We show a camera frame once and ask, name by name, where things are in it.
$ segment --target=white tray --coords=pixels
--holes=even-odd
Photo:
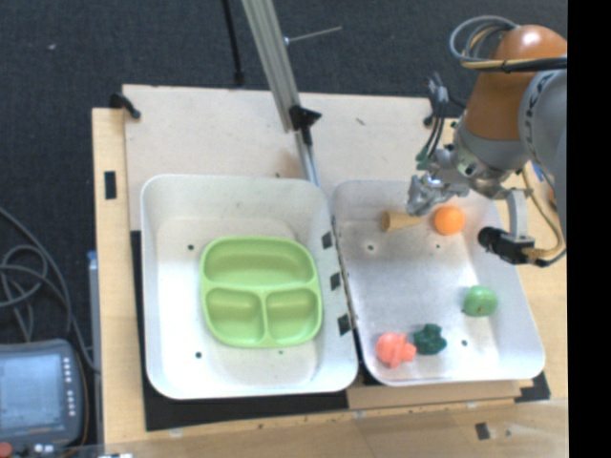
[[[386,385],[537,376],[544,352],[516,267],[477,242],[481,228],[503,228],[495,204],[476,193],[449,201],[467,218],[463,231],[453,236],[438,234],[432,215],[386,233],[382,214],[405,212],[408,186],[402,181],[348,181],[333,194],[338,248],[369,372]],[[461,311],[464,293],[474,284],[498,296],[498,309],[490,317]],[[416,355],[394,369],[377,359],[375,343],[383,332],[405,332],[413,342],[411,335],[425,323],[442,327],[448,342],[444,350]]]
[[[141,192],[144,334],[147,374],[173,399],[227,398],[339,391],[356,377],[351,331],[327,199],[301,179],[161,175]],[[314,258],[323,325],[311,341],[287,348],[240,348],[219,342],[200,306],[204,247],[229,235],[294,239]]]

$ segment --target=pink toy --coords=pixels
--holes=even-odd
[[[416,346],[405,340],[405,333],[385,332],[375,344],[375,354],[390,368],[402,362],[410,362],[416,354]]]

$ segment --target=device screen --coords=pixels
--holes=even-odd
[[[0,360],[0,429],[64,429],[61,365],[58,354]]]

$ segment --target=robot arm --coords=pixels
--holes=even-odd
[[[455,39],[472,27],[465,51],[457,52]],[[490,57],[477,57],[491,40]],[[554,189],[566,243],[566,40],[541,26],[484,16],[456,28],[451,51],[480,75],[453,142],[442,148],[436,148],[443,125],[439,115],[448,93],[438,78],[430,81],[435,125],[416,157],[424,173],[411,178],[408,214],[422,216],[471,190],[490,199],[504,198],[510,232],[486,228],[479,242],[509,262],[537,262],[540,253],[526,232],[525,199],[531,191],[506,189],[502,183],[532,160]]]

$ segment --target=green divided plate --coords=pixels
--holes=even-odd
[[[226,344],[292,346],[320,330],[323,306],[316,264],[294,240],[215,239],[201,255],[200,284],[208,327]]]

